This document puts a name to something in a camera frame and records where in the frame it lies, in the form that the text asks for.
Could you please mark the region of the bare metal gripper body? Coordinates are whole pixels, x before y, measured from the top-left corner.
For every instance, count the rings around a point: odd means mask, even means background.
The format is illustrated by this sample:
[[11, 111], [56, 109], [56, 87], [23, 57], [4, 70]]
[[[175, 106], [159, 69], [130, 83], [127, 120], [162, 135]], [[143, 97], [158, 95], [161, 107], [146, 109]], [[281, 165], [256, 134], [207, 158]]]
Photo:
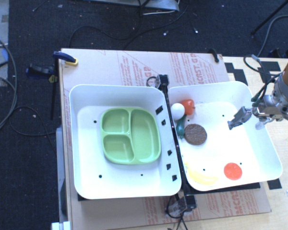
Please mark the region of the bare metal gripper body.
[[261, 122], [288, 121], [288, 86], [275, 86], [270, 95], [261, 94], [266, 90], [266, 86], [257, 93], [258, 99], [252, 104], [252, 113]]

